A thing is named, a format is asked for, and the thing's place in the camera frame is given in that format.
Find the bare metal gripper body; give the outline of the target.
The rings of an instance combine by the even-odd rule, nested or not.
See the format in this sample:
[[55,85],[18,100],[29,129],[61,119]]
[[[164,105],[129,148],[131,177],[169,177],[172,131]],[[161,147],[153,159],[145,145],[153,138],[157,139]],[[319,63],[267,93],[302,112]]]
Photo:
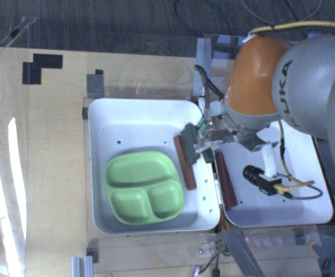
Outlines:
[[228,114],[219,114],[209,119],[202,118],[197,126],[196,153],[202,154],[211,149],[216,150],[220,144],[235,140],[244,127],[240,126]]

